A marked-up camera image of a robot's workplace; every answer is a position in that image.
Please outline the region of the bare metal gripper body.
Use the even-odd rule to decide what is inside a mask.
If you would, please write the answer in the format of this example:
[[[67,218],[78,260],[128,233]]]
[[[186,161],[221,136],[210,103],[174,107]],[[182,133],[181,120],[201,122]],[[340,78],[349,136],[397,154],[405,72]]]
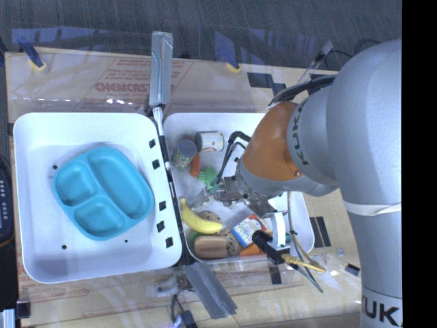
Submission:
[[[214,198],[224,204],[243,202],[260,218],[269,217],[277,212],[277,209],[269,203],[270,197],[251,189],[241,177],[237,176],[222,178]]]

